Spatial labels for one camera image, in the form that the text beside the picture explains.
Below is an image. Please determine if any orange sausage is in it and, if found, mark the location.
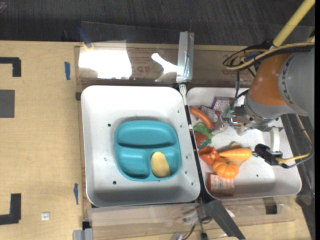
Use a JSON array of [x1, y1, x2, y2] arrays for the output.
[[188, 106, 215, 130]]

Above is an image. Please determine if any orange carton with star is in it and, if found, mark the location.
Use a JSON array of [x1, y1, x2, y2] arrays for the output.
[[198, 146, 221, 166]]

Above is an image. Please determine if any orange pumpkin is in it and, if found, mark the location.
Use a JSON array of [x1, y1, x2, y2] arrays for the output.
[[212, 156, 240, 180]]

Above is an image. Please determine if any purple packet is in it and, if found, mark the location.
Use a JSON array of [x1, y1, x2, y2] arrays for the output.
[[198, 105, 222, 124], [210, 96, 236, 113]]

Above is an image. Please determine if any white plastic tray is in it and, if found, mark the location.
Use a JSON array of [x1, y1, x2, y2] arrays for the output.
[[186, 86, 303, 201], [80, 84, 202, 208]]

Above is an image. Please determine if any red and white can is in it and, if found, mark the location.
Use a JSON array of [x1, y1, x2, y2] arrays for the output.
[[206, 172, 236, 198]]

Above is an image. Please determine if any orange carrot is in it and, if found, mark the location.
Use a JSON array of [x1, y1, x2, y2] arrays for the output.
[[218, 147, 259, 161]]

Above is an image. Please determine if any blue divided plate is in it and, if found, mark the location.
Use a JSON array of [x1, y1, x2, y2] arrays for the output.
[[114, 119, 182, 183]]

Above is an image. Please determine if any thin black and white rod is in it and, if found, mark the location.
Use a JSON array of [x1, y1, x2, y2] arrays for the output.
[[178, 83, 206, 203]]

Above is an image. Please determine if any yellow potato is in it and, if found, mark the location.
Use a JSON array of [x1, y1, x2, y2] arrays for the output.
[[150, 150, 172, 179]]

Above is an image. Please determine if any black cylinder on white bracket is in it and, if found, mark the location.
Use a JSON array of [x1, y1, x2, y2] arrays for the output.
[[254, 126, 285, 167]]

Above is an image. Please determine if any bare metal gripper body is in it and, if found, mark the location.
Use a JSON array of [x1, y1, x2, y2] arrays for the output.
[[228, 105, 270, 132]]

